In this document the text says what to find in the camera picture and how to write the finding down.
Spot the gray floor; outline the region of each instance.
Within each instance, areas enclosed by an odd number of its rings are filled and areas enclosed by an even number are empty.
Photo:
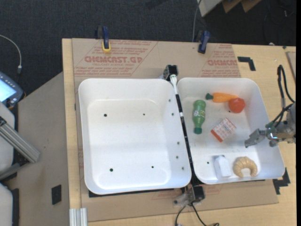
[[[62,71],[62,38],[93,38],[105,25],[111,39],[192,41],[197,0],[0,0],[0,71],[18,81],[27,94]],[[296,0],[263,0],[245,13],[237,5],[228,14],[220,4],[196,32],[208,30],[210,42],[296,45]]]

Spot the toy tomato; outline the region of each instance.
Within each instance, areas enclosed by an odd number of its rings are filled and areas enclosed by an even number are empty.
[[[229,100],[229,108],[233,113],[241,113],[245,105],[245,101],[242,98]]]

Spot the orange carrot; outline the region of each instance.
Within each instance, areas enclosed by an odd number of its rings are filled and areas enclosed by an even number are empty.
[[[206,94],[206,100],[212,100],[213,102],[227,102],[231,99],[235,99],[237,96],[231,95],[231,94],[226,94],[226,93],[213,93],[210,95],[209,93]]]

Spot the green bottle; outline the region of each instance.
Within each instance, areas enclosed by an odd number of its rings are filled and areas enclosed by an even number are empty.
[[[205,121],[205,108],[206,102],[204,100],[197,100],[193,104],[193,123],[194,123],[194,133],[202,133],[202,124]]]

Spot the white plastic tray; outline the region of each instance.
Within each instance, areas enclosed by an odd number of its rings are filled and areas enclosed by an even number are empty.
[[[285,167],[278,146],[270,147],[265,139],[257,145],[245,148],[245,140],[257,128],[265,129],[269,118],[261,97],[260,90],[254,81],[233,78],[183,78],[178,82],[178,90],[183,107],[183,114],[190,144],[196,176],[206,184],[218,184],[237,181],[279,178]],[[241,113],[229,112],[228,103],[215,103],[206,100],[207,93],[223,92],[237,95],[245,100],[246,106]],[[202,99],[206,101],[206,118],[203,132],[193,132],[193,103]],[[223,142],[219,142],[210,132],[223,118],[228,118],[237,128]],[[217,178],[214,169],[216,156],[224,155],[232,169],[238,157],[247,156],[258,167],[258,174],[250,176],[249,169],[243,169],[243,178],[234,173],[228,178]]]
[[[95,194],[186,186],[190,163],[172,85],[86,79],[79,86],[84,174]]]

